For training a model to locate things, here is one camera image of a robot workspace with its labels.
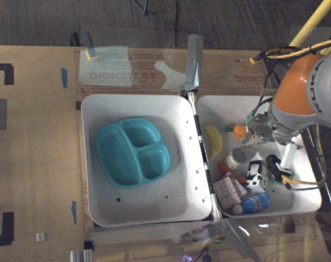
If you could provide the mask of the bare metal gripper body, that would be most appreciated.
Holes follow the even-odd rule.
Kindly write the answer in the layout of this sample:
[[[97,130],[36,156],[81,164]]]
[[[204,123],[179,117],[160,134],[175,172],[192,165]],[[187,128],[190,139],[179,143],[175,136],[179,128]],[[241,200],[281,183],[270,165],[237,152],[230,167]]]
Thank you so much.
[[[251,122],[244,126],[245,134],[241,143],[243,145],[253,145],[274,142],[273,131],[268,126],[268,121],[267,112],[254,116]]]

